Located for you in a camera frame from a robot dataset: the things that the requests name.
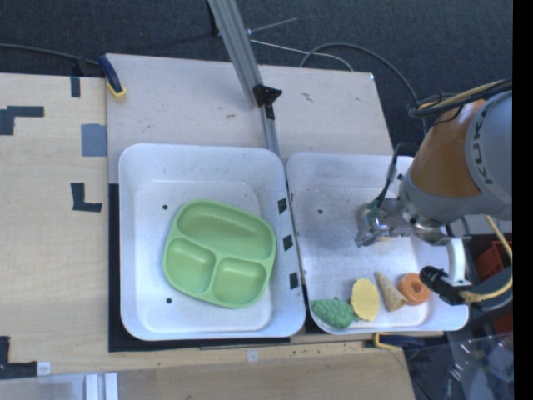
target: yellow toy food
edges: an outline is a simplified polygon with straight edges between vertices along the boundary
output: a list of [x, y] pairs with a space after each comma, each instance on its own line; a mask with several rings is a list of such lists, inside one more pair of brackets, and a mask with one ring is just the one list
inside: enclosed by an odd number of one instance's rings
[[350, 304], [361, 319], [372, 322], [380, 310], [380, 294], [367, 278], [360, 278], [351, 288]]

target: metal pole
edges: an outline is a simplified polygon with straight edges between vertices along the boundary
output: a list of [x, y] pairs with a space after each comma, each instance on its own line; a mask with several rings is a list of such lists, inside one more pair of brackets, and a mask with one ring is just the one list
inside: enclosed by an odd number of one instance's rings
[[235, 0], [207, 0], [207, 2], [211, 7], [247, 101], [253, 107], [261, 107], [266, 147], [279, 155], [276, 124], [272, 116], [271, 102], [263, 105], [263, 103], [257, 101], [254, 94], [254, 88], [262, 86], [263, 82], [247, 36], [247, 30], [244, 28], [237, 8], [237, 3]]

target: red object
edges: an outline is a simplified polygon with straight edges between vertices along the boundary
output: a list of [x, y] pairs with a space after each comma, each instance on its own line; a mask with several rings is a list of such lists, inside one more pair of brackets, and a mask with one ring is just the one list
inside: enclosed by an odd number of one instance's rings
[[[512, 248], [513, 242], [509, 242], [509, 246]], [[477, 277], [480, 282], [485, 281], [487, 278], [494, 276], [502, 271], [505, 267], [509, 266], [509, 258], [507, 252], [502, 246], [501, 242], [492, 242], [491, 247], [485, 250], [474, 261], [476, 266]]]
[[[487, 250], [485, 250], [474, 261], [476, 267], [477, 277], [480, 282], [483, 282], [487, 278], [494, 276], [495, 274], [508, 267], [511, 261], [507, 255], [507, 251], [504, 249], [501, 242], [494, 241]], [[496, 318], [492, 324], [496, 333], [508, 333], [513, 331], [513, 312], [508, 312], [503, 316]]]

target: orange ring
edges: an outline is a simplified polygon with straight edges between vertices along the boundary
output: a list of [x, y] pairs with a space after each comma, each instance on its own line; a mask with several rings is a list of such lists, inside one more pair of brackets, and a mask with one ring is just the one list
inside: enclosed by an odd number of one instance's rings
[[416, 272], [409, 272], [398, 282], [398, 290], [406, 297], [408, 305], [420, 305], [427, 301], [431, 290], [420, 280]]

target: green divided plate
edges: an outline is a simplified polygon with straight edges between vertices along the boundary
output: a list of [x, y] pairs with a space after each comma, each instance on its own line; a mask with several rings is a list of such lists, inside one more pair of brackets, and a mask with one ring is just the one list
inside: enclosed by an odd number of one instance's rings
[[163, 270], [187, 295], [244, 308], [264, 293], [275, 257], [276, 236], [263, 218], [225, 203], [194, 200], [172, 221]]

